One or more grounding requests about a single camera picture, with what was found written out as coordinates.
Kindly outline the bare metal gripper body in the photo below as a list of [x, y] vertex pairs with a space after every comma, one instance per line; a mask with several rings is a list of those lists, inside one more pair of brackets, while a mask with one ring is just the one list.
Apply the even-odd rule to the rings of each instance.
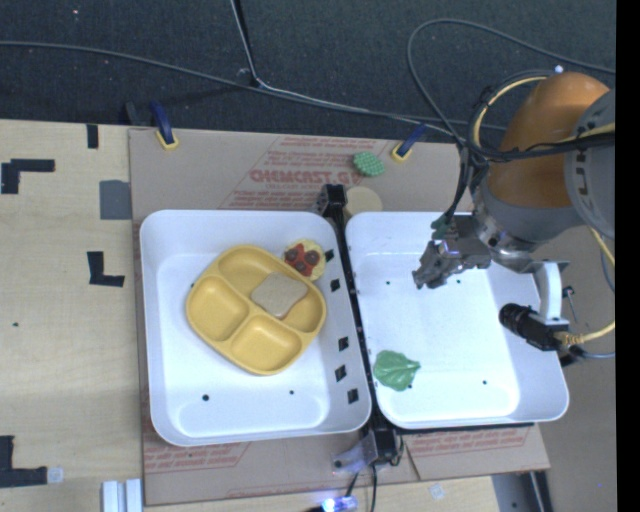
[[443, 268], [447, 274], [487, 269], [492, 263], [524, 272], [533, 245], [502, 230], [494, 220], [455, 215], [443, 235]]

